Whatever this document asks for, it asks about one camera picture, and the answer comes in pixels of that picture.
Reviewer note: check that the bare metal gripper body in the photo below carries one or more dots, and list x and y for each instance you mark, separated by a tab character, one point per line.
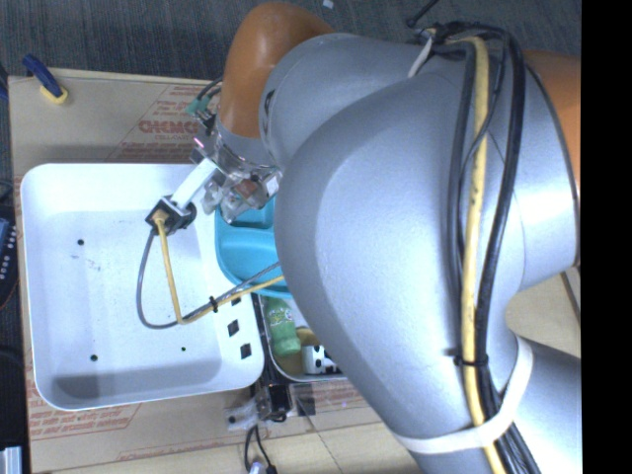
247	173

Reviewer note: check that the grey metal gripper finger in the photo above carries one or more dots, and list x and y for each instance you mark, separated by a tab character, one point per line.
215	199
236	212

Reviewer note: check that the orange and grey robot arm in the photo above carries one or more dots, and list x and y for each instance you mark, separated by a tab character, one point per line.
395	205

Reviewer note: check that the blue divided plate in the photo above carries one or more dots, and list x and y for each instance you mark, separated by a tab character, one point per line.
247	250

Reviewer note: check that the green plastic bottle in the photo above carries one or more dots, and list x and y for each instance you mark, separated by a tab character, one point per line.
282	326

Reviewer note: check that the yellow banana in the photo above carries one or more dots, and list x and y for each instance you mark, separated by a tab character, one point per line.
308	336

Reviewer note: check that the brown cardboard board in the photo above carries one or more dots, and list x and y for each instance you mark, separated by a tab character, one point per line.
89	126

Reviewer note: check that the white cube with black dots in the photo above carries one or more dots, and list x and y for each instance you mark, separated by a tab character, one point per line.
315	359

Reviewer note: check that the black cylinder on white bracket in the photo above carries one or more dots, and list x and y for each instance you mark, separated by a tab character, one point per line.
173	213

